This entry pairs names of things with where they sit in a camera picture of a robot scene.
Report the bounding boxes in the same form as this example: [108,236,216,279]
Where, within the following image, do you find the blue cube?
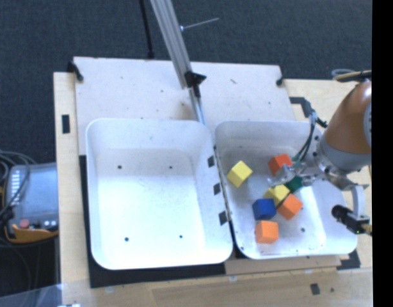
[252,198,278,221]

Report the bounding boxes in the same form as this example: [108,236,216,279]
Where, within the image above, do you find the pale flat board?
[73,56,343,276]

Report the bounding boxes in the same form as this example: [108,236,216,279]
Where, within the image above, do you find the green cube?
[285,176,305,193]

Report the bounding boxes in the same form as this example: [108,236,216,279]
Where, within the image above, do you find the black cylinder on white bracket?
[331,184,372,233]

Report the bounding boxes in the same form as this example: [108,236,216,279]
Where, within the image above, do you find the yellow cube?
[227,160,253,189]
[262,184,291,207]

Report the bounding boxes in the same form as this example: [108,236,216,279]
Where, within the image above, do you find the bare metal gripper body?
[292,152,357,191]

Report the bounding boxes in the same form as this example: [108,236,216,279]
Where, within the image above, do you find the white plastic tray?
[213,120,358,261]
[85,117,234,271]

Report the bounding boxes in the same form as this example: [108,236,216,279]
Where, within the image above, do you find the thin black and white rod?
[191,88,238,248]

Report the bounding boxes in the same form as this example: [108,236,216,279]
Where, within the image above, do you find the orange cube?
[268,153,294,177]
[254,219,280,245]
[276,193,304,221]

